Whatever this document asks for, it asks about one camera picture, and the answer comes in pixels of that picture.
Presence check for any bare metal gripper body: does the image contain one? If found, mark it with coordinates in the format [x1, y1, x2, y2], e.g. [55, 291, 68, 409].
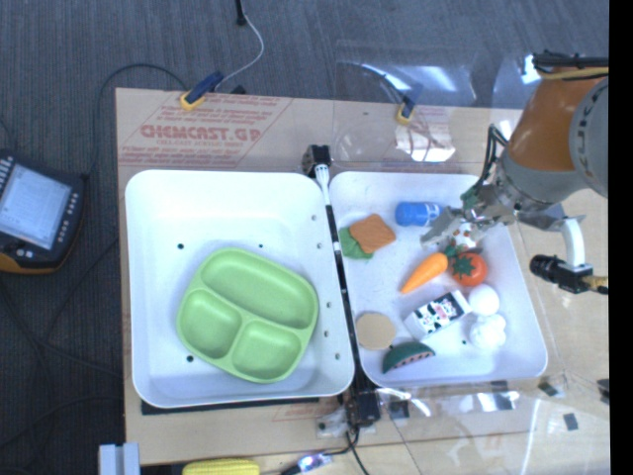
[462, 181, 519, 227]

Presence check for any blue can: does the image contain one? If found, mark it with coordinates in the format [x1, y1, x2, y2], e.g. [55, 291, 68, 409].
[394, 201, 443, 229]

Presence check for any white and red small toy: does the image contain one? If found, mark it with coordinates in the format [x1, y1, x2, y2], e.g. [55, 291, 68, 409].
[452, 220, 487, 254]

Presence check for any orange carrot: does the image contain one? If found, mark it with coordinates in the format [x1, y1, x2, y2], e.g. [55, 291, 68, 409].
[399, 251, 450, 295]

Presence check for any red tomato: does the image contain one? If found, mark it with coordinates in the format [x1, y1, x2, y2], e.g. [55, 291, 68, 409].
[447, 250, 489, 288]

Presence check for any orange and green toy sandwich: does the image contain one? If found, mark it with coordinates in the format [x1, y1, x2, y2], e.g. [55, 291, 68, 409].
[338, 213, 398, 261]

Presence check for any white egg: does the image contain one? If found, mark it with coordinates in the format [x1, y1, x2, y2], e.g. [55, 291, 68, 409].
[467, 284, 500, 317]

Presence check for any cow print milk carton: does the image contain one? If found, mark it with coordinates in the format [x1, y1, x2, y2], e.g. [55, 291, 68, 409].
[403, 289, 472, 341]

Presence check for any thin black and white rod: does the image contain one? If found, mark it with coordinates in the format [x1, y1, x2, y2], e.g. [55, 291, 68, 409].
[314, 163, 368, 396]

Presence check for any white plastic tray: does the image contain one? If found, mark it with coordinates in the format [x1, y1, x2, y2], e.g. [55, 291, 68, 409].
[124, 168, 356, 410]
[327, 169, 549, 390]

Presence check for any white garlic bulb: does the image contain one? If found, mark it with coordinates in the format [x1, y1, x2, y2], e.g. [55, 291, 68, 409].
[468, 313, 508, 350]

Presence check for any tan round biscuit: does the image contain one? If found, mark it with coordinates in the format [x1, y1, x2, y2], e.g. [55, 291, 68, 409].
[354, 312, 398, 351]

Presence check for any green watermelon slice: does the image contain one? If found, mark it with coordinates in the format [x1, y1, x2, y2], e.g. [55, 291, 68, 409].
[381, 340, 437, 375]

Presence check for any green divided plate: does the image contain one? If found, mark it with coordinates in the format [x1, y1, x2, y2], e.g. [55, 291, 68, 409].
[175, 246, 320, 385]

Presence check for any brown cardboard board red print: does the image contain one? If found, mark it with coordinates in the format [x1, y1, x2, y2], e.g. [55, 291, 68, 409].
[114, 87, 610, 466]

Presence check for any yellow corn cob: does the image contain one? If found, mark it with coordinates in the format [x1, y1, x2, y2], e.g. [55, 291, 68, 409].
[181, 458, 261, 475]

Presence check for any black cylinder on white bracket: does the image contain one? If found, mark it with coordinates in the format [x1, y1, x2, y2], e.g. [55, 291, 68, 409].
[529, 216, 594, 295]

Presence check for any black block with thin wires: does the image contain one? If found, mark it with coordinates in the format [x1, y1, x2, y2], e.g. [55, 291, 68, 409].
[302, 143, 332, 177]
[344, 387, 383, 428]

